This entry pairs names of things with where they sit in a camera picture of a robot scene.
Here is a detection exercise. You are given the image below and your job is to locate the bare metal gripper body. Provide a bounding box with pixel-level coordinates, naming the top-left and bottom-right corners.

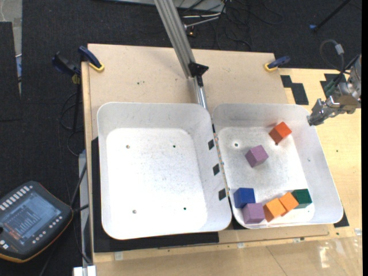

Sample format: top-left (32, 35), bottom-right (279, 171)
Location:
top-left (329, 55), bottom-right (362, 116)

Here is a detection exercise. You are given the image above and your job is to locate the orange cube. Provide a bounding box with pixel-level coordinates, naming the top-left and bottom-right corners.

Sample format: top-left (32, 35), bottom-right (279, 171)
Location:
top-left (262, 197), bottom-right (287, 223)
top-left (269, 121), bottom-right (293, 145)
top-left (278, 191), bottom-right (300, 213)

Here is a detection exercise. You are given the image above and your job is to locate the white plastic tray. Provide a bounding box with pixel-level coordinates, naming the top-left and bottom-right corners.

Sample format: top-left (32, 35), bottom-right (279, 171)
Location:
top-left (212, 103), bottom-right (344, 230)
top-left (96, 101), bottom-right (232, 240)

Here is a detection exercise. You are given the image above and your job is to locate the purple cube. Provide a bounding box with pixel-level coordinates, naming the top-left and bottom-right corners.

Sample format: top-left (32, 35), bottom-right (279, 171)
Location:
top-left (241, 202), bottom-right (266, 225)
top-left (244, 144), bottom-right (270, 168)

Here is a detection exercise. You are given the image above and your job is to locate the green cube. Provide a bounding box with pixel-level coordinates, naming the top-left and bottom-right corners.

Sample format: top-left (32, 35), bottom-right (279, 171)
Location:
top-left (291, 188), bottom-right (313, 210)

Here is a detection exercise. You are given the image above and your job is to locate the blue cube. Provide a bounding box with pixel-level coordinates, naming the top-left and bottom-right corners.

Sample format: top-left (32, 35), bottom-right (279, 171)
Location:
top-left (233, 187), bottom-right (256, 209)

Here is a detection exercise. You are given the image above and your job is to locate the pale wooden board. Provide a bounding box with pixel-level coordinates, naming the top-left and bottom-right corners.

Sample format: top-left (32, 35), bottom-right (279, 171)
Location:
top-left (87, 43), bottom-right (331, 254)

